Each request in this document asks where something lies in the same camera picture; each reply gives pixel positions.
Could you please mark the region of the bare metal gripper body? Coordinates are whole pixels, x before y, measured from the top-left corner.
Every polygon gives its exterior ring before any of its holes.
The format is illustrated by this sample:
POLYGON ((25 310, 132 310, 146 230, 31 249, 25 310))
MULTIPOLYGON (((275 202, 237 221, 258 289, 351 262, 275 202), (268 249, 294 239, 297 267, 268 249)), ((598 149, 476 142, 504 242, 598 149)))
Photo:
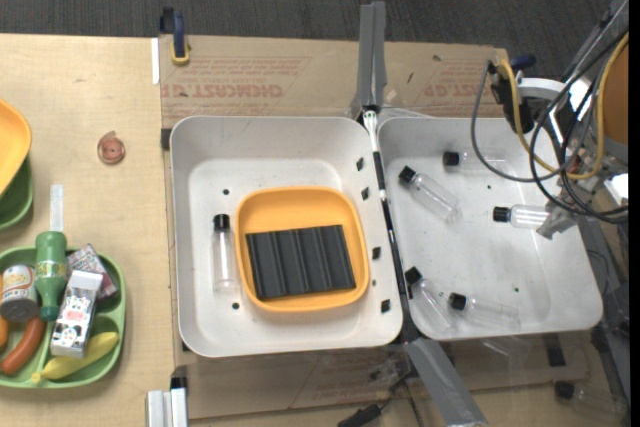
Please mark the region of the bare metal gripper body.
POLYGON ((614 199, 607 188, 614 178, 628 172, 628 163, 606 152, 600 160, 597 152, 579 150, 566 158, 562 171, 563 198, 580 215, 595 219, 628 219, 625 200, 614 199))

